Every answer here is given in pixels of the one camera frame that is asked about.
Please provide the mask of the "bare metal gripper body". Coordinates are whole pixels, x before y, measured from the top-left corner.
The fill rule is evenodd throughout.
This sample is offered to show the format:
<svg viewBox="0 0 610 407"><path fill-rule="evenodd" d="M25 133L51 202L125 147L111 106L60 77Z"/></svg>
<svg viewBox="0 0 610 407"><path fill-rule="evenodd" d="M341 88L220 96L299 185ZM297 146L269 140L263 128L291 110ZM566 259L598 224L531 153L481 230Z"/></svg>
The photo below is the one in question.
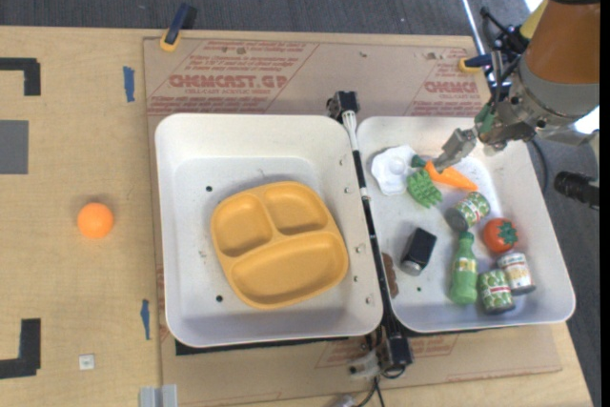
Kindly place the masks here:
<svg viewBox="0 0 610 407"><path fill-rule="evenodd" d="M509 102L489 101L475 116L478 140L495 152L503 151L512 141L528 142L537 130L518 117Z"/></svg>

